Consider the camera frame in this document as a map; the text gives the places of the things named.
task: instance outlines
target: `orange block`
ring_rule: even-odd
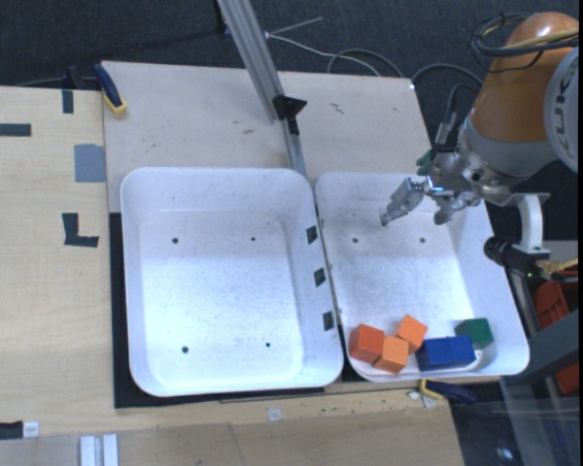
[[[407,363],[408,342],[397,337],[385,336],[382,355],[373,363],[373,367],[389,373],[399,373]]]
[[[394,335],[408,342],[408,353],[416,352],[424,342],[428,327],[410,315],[406,315],[395,327]]]
[[[380,357],[384,338],[384,331],[367,324],[359,324],[350,334],[350,357],[371,364]]]

